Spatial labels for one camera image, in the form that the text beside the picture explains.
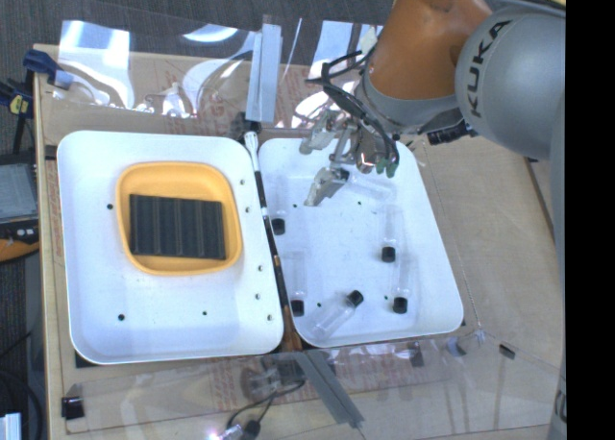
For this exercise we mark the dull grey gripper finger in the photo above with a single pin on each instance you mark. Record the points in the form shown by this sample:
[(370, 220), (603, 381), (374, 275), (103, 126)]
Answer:
[(327, 183), (317, 138)]

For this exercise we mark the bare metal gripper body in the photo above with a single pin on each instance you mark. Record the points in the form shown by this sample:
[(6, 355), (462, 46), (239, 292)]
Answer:
[(361, 145)]

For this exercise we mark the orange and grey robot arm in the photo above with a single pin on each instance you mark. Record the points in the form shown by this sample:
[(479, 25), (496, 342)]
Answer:
[(509, 73)]

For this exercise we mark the white plastic tray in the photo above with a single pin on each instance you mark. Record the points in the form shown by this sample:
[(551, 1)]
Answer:
[(346, 236), (158, 313)]

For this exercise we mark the clear plastic bottle black cap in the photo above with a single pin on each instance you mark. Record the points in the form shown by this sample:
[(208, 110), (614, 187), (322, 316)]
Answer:
[(400, 305), (388, 254), (277, 226), (354, 298), (297, 308)]

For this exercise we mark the thin black and white rod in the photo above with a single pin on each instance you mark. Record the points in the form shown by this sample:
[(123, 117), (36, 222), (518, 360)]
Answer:
[(265, 210)]

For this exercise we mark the yellow bowl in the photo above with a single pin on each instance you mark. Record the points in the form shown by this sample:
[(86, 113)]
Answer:
[(178, 178)]

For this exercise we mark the black ribbed rectangular block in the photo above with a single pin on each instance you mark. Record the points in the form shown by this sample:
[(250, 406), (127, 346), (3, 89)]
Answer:
[(177, 227)]

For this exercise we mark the brown cardboard board red print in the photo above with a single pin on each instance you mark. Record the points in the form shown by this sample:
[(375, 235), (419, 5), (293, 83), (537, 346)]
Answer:
[(490, 236)]

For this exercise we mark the black cylinder on white bracket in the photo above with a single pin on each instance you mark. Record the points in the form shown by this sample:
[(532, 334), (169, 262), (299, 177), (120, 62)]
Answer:
[(447, 133)]

